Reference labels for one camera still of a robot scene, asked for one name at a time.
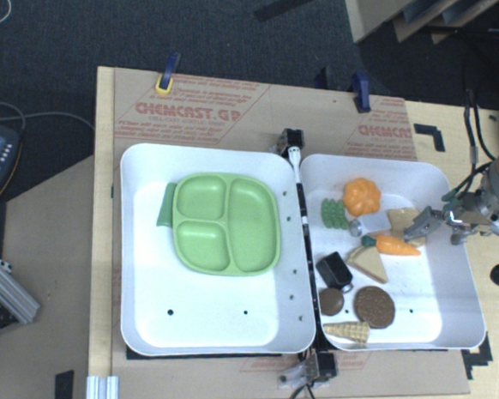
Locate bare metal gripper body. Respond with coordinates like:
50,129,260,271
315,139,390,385
442,190,499,241

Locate beige toy bread slice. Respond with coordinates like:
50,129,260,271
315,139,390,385
382,204,430,249

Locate orange toy carrot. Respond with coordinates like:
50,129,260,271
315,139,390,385
359,232,424,258

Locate clear plastic bottle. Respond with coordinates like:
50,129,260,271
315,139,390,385
347,210,394,242

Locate white plastic tray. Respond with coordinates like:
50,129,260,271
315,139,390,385
285,151,499,363
104,141,332,370

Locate triangular toy sandwich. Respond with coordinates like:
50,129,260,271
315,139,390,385
344,244,392,285

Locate orange toy pumpkin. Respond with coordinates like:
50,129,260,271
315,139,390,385
340,176,383,219

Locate green toy peas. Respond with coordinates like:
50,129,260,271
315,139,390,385
319,196,352,232

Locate large brown toy biscuit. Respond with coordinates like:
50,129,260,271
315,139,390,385
351,283,399,331

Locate black box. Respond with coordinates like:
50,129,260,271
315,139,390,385
313,249,356,293

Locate thin black and white rod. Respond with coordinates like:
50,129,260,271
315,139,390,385
272,146,337,352

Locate small brown toy biscuit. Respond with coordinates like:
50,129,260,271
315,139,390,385
316,286,347,319

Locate beige toy ice cream cone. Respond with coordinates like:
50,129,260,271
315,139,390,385
320,317,371,346

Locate green divided plate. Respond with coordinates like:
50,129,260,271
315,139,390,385
166,169,287,281

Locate brown cardboard board, red print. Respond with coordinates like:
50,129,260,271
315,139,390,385
87,67,495,399

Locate green flat rectangular piece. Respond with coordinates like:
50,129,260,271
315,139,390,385
155,180,177,229

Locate black block with thin wires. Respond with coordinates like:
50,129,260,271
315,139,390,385
273,126,307,157
276,347,341,395

